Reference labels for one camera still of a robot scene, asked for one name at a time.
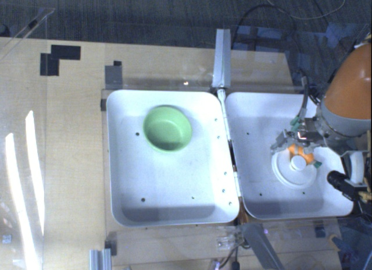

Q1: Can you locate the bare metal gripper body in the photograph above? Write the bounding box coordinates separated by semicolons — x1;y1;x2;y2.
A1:
283;116;330;148

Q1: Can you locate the orange bottle with white cap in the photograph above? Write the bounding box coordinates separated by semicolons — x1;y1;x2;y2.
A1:
287;143;315;172

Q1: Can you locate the white plastic tray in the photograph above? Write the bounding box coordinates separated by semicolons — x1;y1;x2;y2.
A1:
224;91;355;221
105;89;241;228

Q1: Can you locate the white round plate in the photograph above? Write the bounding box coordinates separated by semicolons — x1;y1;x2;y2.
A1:
271;148;319;190

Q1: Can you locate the thin black and white rod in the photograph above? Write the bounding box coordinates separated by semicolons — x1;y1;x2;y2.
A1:
216;87;242;198

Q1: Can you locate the green bowl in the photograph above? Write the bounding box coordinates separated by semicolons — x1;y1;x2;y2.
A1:
142;105;193;154

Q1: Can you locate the pale wood board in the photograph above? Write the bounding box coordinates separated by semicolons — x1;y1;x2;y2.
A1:
103;42;344;268

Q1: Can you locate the black cylinder on white bracket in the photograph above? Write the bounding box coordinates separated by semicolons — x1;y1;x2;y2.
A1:
326;150;369;203

